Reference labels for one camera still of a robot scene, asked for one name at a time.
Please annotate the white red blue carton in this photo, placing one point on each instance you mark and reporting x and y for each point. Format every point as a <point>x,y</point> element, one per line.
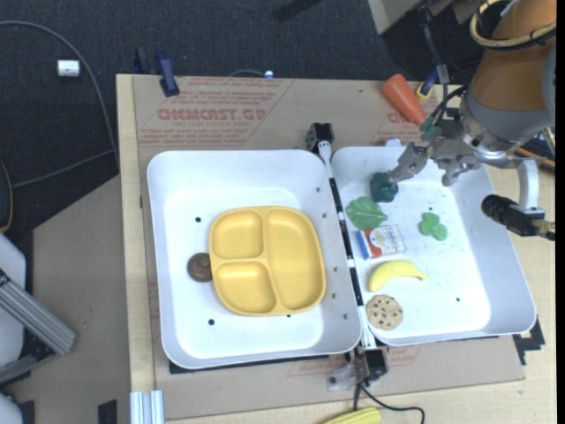
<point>381,242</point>

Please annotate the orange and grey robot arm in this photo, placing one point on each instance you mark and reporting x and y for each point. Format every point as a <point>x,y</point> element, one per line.
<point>507,77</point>

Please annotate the dark green broccoli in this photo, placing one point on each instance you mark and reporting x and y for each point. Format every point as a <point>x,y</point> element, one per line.
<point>382,189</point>

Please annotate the thin black and white rod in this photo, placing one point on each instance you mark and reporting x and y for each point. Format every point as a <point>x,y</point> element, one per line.
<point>342,217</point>

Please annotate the orange carrot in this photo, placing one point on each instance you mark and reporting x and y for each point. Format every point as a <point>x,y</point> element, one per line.
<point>402,100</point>

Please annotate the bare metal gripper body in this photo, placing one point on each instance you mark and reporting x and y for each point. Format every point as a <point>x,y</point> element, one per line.
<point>452,148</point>

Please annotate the yellow corn cob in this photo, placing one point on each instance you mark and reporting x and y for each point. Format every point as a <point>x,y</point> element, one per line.
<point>357,416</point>

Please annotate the brown doughnut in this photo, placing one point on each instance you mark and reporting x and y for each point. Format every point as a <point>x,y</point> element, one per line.
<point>198,268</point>

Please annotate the yellow divided plate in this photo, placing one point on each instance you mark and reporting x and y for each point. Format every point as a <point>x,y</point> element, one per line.
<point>282,259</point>

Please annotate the white plastic tray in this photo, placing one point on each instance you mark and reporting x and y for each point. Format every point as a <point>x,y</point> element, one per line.
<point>247,338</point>
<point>468,272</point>

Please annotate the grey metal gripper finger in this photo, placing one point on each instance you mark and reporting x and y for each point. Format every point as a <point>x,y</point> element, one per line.
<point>454,172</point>
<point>410,164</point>

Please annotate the black cylinder on white bracket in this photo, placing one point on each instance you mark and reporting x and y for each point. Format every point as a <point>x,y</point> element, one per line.
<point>527,183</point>

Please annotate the tan chocolate chip biscuit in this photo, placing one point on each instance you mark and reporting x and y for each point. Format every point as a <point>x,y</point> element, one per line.
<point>384,312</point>

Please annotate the yellow banana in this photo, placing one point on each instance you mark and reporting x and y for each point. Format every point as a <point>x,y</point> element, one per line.
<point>390,274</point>

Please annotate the green lettuce leaf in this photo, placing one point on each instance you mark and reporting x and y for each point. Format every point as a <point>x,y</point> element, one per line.
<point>364,212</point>

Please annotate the brown cardboard board red print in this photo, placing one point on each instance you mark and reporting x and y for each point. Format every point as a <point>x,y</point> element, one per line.
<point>220,104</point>

